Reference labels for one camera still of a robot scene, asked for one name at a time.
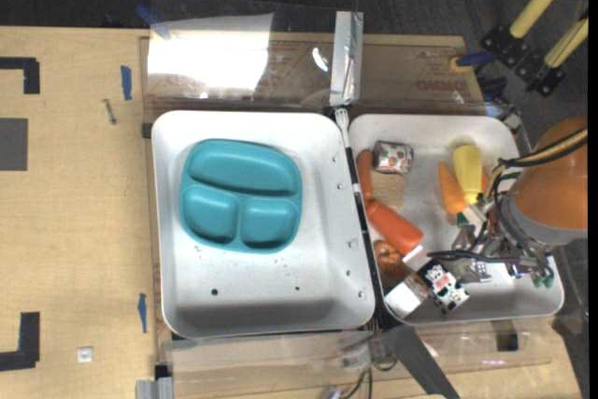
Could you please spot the orange sausage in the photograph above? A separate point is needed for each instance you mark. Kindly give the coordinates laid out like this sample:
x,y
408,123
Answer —
x,y
364,175

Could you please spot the white and brown carton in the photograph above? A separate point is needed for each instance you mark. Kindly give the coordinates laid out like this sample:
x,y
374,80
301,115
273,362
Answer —
x,y
406,296

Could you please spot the blue divided plate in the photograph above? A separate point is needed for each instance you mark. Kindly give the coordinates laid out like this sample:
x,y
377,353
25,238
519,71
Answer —
x,y
240,196

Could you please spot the orange carrot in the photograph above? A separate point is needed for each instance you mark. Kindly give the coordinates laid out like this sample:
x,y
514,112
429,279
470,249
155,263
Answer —
x,y
452,194

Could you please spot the brown doughnut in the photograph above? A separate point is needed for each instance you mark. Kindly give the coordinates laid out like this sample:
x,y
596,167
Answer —
x,y
390,259

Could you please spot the white carton with cow print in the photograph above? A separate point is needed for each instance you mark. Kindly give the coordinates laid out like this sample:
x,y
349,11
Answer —
x,y
446,287

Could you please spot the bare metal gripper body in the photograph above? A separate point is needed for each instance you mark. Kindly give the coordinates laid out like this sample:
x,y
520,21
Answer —
x,y
507,243

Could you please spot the orange bottle with white cap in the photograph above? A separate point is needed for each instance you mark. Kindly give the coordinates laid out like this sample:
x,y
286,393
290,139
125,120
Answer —
x,y
394,229

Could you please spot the small white square block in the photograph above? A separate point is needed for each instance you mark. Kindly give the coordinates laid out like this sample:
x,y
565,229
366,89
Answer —
x,y
85,354

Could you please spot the white can with red print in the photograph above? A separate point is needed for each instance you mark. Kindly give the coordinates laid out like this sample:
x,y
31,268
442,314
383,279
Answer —
x,y
393,157

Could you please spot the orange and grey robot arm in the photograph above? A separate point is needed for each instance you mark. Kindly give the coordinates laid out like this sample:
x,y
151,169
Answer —
x,y
556,196

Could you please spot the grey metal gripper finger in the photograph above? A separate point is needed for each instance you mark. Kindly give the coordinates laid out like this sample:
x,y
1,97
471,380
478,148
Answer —
x,y
475,271
518,271

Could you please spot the white plastic tray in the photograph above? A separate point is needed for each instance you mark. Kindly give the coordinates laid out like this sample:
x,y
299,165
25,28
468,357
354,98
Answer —
x,y
495,301
280,285

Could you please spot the small grey screw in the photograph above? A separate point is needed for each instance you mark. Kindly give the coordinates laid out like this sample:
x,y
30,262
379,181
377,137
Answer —
x,y
109,111

